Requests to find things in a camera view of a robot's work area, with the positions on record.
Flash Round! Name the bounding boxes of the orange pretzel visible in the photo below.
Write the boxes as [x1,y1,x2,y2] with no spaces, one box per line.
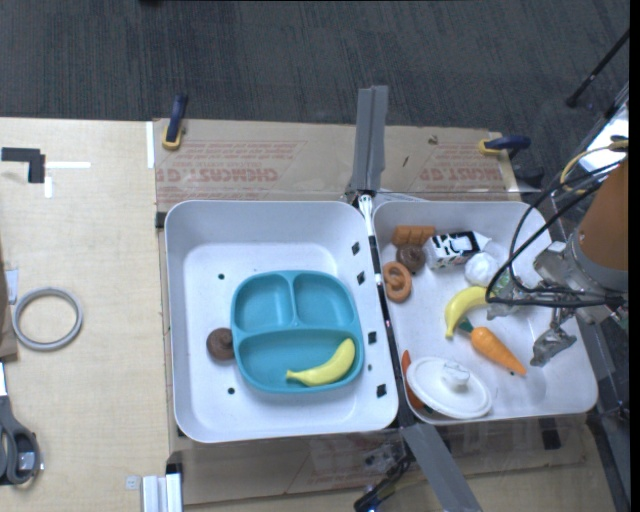
[381,260,414,305]

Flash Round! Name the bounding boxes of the grey scissors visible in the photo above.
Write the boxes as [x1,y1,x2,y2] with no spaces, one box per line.
[0,393,45,486]

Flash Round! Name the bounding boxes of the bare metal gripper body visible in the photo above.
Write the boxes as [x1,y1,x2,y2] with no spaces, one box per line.
[531,241,585,331]

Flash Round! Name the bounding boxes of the brown cardboard board red print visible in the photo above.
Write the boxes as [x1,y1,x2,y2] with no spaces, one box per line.
[151,117,604,507]

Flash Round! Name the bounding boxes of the brown doughnut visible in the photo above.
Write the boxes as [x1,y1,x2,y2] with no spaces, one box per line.
[395,243,428,275]
[205,327,237,362]

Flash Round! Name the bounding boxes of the yellow banana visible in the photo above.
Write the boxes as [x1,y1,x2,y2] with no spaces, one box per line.
[443,285,497,340]
[284,337,358,388]

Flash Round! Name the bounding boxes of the orange bread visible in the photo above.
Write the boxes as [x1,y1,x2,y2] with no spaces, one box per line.
[390,224,437,248]

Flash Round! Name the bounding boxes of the blue divided plate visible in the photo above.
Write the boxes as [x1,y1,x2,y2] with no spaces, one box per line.
[229,269,366,396]

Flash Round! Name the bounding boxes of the orange carrot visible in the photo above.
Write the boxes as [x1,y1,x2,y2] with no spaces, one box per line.
[458,319,528,378]

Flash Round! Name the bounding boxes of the grey tape ring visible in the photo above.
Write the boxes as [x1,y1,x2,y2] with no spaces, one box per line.
[12,285,85,352]

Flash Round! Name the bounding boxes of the black and white carton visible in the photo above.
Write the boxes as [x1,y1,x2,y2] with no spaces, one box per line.
[428,230,492,272]

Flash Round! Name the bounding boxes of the white crumpled ball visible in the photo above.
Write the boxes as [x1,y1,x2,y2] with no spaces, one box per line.
[464,251,501,288]

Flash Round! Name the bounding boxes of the orange bowl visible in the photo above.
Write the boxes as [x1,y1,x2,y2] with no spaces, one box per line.
[400,349,435,415]

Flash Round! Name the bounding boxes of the white round lid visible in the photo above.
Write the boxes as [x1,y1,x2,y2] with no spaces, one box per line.
[405,355,494,421]

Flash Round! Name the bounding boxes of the white plastic tray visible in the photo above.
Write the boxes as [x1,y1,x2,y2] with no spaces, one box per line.
[163,199,400,445]
[371,199,600,427]

